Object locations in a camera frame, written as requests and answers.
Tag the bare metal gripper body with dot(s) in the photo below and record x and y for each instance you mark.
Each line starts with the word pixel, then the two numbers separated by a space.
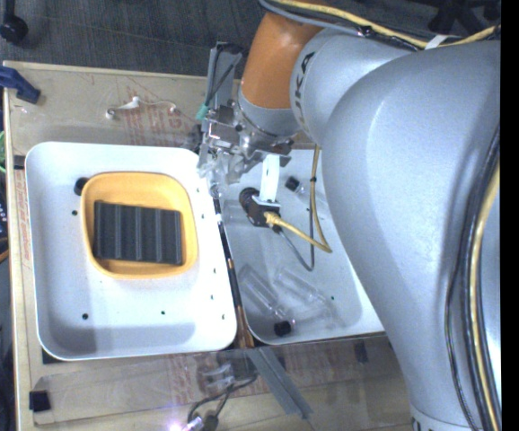
pixel 226 129

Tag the white plastic hook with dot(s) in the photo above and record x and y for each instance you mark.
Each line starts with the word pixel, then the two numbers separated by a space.
pixel 125 106

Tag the orange plate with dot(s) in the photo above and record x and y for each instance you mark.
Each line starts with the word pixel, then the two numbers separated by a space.
pixel 143 187

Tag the white plastic tray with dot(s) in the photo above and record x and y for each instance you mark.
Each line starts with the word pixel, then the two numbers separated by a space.
pixel 129 312
pixel 259 249

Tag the black ribbed block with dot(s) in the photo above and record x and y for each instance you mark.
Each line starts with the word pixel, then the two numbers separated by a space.
pixel 138 232

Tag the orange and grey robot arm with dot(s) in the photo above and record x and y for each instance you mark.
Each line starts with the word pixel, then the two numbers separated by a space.
pixel 403 187

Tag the black round cap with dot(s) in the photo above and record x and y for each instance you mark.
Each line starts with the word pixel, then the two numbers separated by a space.
pixel 80 186

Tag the clear plastic bottle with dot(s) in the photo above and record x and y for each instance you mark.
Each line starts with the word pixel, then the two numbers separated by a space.
pixel 302 295
pixel 261 295
pixel 296 186

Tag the black cylinder on white bracket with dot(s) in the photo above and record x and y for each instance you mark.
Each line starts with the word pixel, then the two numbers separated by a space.
pixel 259 208

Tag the brown cardboard board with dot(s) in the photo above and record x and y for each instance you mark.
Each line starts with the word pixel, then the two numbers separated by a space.
pixel 84 101

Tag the thin black and white rod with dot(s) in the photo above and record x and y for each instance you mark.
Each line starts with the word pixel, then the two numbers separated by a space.
pixel 233 281

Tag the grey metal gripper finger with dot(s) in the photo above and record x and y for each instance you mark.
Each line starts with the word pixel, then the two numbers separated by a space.
pixel 205 159
pixel 240 165

